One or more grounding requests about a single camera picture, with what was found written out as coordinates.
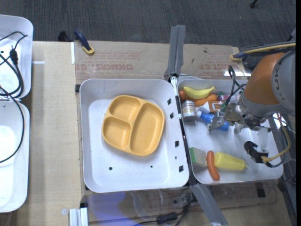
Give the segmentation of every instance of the white container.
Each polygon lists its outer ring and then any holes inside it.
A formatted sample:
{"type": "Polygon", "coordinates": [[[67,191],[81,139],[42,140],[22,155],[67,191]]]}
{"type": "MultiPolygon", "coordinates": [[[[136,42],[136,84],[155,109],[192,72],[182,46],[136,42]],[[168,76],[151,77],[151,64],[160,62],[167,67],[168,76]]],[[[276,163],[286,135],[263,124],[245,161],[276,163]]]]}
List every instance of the white container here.
{"type": "MultiPolygon", "coordinates": [[[[26,96],[31,89],[32,74],[32,37],[33,25],[25,18],[0,15],[0,53],[9,57],[9,52],[16,44],[18,64],[24,81],[24,90],[19,99],[26,96]],[[19,31],[27,35],[22,40],[19,31]]],[[[0,65],[0,84],[8,92],[18,85],[18,79],[8,65],[0,65]]],[[[10,156],[18,147],[22,134],[22,116],[14,101],[0,97],[0,161],[10,156]]],[[[18,103],[24,114],[24,137],[17,153],[9,160],[0,163],[0,213],[12,212],[23,205],[27,198],[28,167],[29,167],[29,135],[30,114],[28,109],[18,103]]]]}
{"type": "Polygon", "coordinates": [[[90,79],[80,87],[83,169],[86,186],[96,193],[176,188],[189,177],[172,85],[164,80],[90,79]],[[131,95],[158,105],[165,124],[160,143],[148,156],[118,150],[101,133],[115,97],[131,95]]]}
{"type": "MultiPolygon", "coordinates": [[[[237,81],[239,84],[247,82],[246,80],[237,81]]],[[[195,89],[205,89],[215,86],[216,90],[212,91],[213,93],[223,92],[225,95],[228,95],[231,91],[232,80],[183,80],[178,84],[178,90],[183,89],[184,86],[195,89]]],[[[266,121],[263,126],[269,127],[269,122],[266,121]]],[[[214,129],[209,132],[207,124],[201,120],[184,122],[184,128],[189,147],[196,147],[206,153],[209,150],[212,150],[214,153],[224,152],[245,160],[248,165],[242,171],[219,170],[220,180],[218,181],[212,180],[207,168],[193,166],[194,176],[200,183],[213,185],[274,180],[280,178],[283,174],[283,165],[269,168],[262,163],[255,163],[245,151],[244,143],[246,141],[252,141],[258,146],[260,145],[259,132],[257,131],[244,128],[239,134],[234,134],[234,126],[230,126],[227,131],[214,129]]],[[[272,132],[268,133],[266,150],[269,151],[269,156],[279,153],[272,132]]],[[[278,157],[271,163],[275,165],[280,161],[278,157]]]]}

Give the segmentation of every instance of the yellow banana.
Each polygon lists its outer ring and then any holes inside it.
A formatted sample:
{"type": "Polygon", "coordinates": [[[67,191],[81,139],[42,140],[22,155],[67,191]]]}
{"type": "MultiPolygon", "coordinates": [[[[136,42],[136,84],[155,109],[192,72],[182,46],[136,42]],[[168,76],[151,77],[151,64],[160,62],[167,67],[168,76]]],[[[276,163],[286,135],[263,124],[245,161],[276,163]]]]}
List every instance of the yellow banana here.
{"type": "Polygon", "coordinates": [[[215,87],[212,86],[209,89],[193,89],[191,87],[184,86],[183,89],[188,97],[192,99],[203,99],[206,98],[210,92],[215,89],[215,87]]]}

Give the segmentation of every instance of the can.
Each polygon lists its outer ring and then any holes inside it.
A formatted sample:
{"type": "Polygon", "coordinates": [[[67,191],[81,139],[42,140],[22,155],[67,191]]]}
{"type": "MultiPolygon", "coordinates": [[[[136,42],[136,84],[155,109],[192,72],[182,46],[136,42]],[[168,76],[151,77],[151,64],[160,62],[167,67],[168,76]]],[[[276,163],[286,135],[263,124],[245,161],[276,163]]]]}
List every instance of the can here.
{"type": "Polygon", "coordinates": [[[194,102],[192,100],[185,100],[182,103],[182,114],[183,114],[184,121],[195,120],[196,111],[194,108],[194,102]]]}

